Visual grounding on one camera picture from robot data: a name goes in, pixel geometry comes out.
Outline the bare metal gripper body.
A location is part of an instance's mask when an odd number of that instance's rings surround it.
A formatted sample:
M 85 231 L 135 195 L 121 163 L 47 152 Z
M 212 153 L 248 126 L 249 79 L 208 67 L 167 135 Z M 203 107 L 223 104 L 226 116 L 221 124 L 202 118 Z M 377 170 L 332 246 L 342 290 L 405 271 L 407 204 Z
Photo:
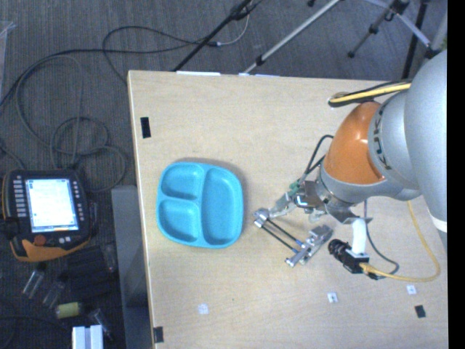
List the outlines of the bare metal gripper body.
M 341 224 L 352 224 L 356 220 L 369 223 L 371 217 L 361 217 L 352 211 L 354 204 L 335 197 L 321 181 L 304 181 L 295 194 L 294 203 L 309 216 L 310 222 L 317 222 L 328 215 Z

